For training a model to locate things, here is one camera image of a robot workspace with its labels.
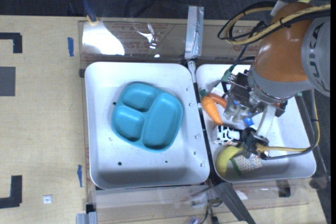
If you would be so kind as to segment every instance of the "blue bowl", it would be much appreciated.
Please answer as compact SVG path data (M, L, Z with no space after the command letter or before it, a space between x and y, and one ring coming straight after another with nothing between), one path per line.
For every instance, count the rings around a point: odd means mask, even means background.
M124 141L152 152L162 152L174 142L183 117L181 102L171 94L135 82L121 93L112 129Z

